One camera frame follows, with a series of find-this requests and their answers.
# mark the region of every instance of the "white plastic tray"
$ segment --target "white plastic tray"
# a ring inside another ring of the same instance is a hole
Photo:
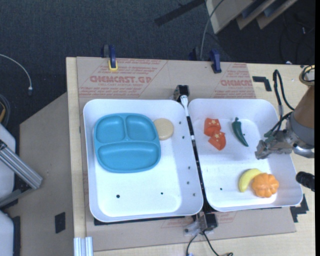
[[[105,115],[136,113],[169,119],[174,132],[160,141],[161,158],[152,169],[114,173],[94,152],[94,126]],[[94,99],[83,109],[88,163],[89,207],[102,222],[188,216],[203,206],[191,136],[183,107],[173,100]]]
[[[14,253],[14,223],[0,211],[0,255],[12,256]]]
[[[208,203],[217,211],[238,211],[258,208],[274,208],[298,205],[303,193],[296,182],[296,170],[288,154],[271,154],[257,160],[255,151],[259,140],[277,122],[275,108],[262,99],[194,99],[189,104],[197,152]],[[243,146],[232,130],[232,122],[238,117],[249,147]],[[219,119],[225,133],[226,146],[219,151],[204,134],[206,118]],[[279,189],[270,198],[257,197],[249,187],[240,192],[241,174],[251,168],[273,174],[279,181]]]
[[[15,138],[0,123],[0,139],[13,151],[16,151]],[[9,195],[15,185],[15,173],[0,160],[0,198]]]

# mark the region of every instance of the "clamp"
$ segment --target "clamp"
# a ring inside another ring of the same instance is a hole
[[[220,54],[218,50],[211,49],[209,52],[210,60],[213,62],[211,67],[213,69],[214,73],[221,73],[221,67],[220,67]]]
[[[116,48],[112,44],[105,44],[103,45],[101,49],[101,57],[106,58],[109,56],[109,69],[111,71],[117,71],[118,70],[118,62],[116,60]]]

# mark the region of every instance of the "green chili pepper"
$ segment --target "green chili pepper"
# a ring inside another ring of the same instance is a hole
[[[244,134],[242,133],[242,129],[241,129],[241,122],[238,121],[239,118],[236,117],[234,122],[232,123],[232,129],[233,132],[235,134],[235,136],[237,137],[237,139],[246,147],[249,147],[248,143],[246,142],[246,139],[244,137]]]

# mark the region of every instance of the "dark carpet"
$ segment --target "dark carpet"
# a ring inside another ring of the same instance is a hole
[[[207,29],[203,52],[223,62],[315,63],[315,0],[299,0],[264,29],[234,20],[218,34]],[[114,44],[119,58],[187,60],[201,46],[209,17],[199,0],[0,0],[0,94],[10,103],[7,129],[67,90],[66,57],[100,57]]]

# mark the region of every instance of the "orange pumpkin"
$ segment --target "orange pumpkin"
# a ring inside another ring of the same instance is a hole
[[[277,192],[279,181],[274,175],[264,172],[254,177],[251,186],[258,197],[269,198]]]

